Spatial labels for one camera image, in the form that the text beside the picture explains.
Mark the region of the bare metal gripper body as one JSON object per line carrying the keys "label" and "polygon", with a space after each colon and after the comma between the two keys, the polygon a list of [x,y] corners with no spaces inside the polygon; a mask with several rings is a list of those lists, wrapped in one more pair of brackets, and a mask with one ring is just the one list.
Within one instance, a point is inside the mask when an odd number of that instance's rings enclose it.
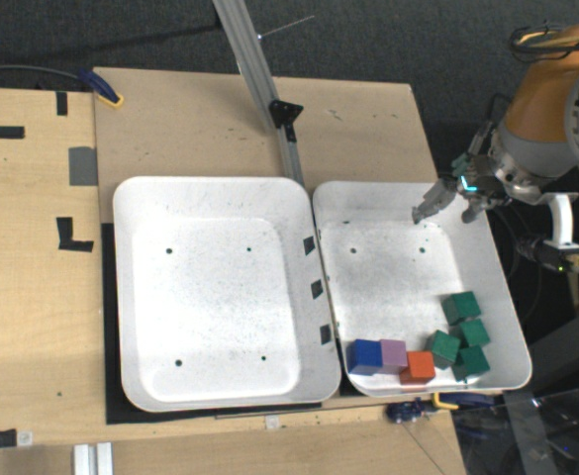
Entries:
{"label": "bare metal gripper body", "polygon": [[455,161],[456,191],[468,210],[489,210],[513,200],[536,205],[554,177],[537,175],[504,151],[464,153]]}

